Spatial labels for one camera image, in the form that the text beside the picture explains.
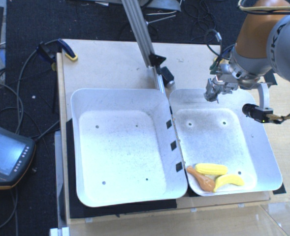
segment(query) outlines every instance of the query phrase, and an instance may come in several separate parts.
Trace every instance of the yellow clamp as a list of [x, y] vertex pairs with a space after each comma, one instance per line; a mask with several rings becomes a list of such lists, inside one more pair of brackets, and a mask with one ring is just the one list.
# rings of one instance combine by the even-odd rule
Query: yellow clamp
[[75, 62], [76, 60], [78, 60], [78, 55], [77, 54], [75, 54], [75, 57], [73, 57], [73, 58], [68, 53], [65, 53], [65, 56], [67, 58], [69, 58], [72, 62]]
[[55, 62], [51, 64], [51, 68], [54, 72], [56, 71], [56, 63]]

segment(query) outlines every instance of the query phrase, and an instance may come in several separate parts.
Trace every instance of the toy banana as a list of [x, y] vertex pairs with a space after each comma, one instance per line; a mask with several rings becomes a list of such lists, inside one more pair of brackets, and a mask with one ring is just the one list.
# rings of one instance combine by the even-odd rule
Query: toy banana
[[234, 185], [238, 185], [238, 186], [242, 186], [244, 185], [244, 181], [243, 179], [235, 174], [226, 174], [226, 175], [222, 175], [219, 176], [218, 178], [216, 178], [215, 180], [215, 188], [213, 190], [213, 192], [216, 192], [217, 189], [225, 184], [234, 184]]
[[224, 175], [228, 172], [228, 167], [215, 163], [198, 163], [195, 170], [203, 175]]

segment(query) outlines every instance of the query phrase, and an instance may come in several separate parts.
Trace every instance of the aluminum rail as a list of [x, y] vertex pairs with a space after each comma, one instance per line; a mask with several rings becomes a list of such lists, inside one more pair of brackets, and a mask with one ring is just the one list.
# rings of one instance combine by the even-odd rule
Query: aluminum rail
[[[145, 64], [147, 67], [153, 67], [153, 64], [150, 62], [149, 55], [155, 54], [155, 50], [151, 42], [148, 26], [146, 20], [144, 19], [138, 0], [122, 0], [122, 4]], [[157, 73], [155, 67], [153, 68], [153, 71], [157, 89], [165, 94], [162, 76]]]

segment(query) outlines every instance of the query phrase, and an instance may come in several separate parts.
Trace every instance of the black clamp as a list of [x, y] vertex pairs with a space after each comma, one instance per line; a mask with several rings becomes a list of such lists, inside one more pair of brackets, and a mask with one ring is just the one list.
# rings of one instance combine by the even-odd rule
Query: black clamp
[[149, 60], [151, 66], [156, 68], [157, 74], [162, 76], [164, 86], [167, 88], [171, 87], [174, 84], [174, 76], [166, 66], [163, 68], [160, 67], [160, 65], [166, 60], [166, 57], [157, 54], [150, 54]]
[[[73, 52], [71, 47], [62, 39], [57, 40], [58, 45], [65, 51], [65, 56], [71, 61], [76, 61], [78, 56]], [[56, 71], [56, 54], [50, 50], [44, 42], [40, 42], [36, 49], [37, 54], [45, 61], [51, 64], [53, 71]]]

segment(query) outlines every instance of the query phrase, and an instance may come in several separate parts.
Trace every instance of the wooden table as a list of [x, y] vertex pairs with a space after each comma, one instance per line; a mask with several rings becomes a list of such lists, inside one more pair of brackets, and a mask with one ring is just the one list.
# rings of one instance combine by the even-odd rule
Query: wooden table
[[[177, 199], [173, 210], [74, 219], [69, 216], [65, 125], [71, 119], [70, 97], [80, 88], [155, 88], [153, 72], [145, 67], [136, 42], [65, 40], [79, 59], [57, 55], [65, 225], [71, 236], [134, 235], [285, 235], [290, 234], [290, 120], [265, 124], [265, 130], [283, 176], [286, 193], [229, 194]], [[175, 89], [205, 88], [215, 55], [205, 45], [153, 43], [162, 64], [175, 77]], [[290, 113], [290, 83], [276, 75], [270, 88], [270, 107], [277, 115]], [[169, 96], [172, 90], [167, 89]], [[258, 92], [250, 91], [256, 102]]]

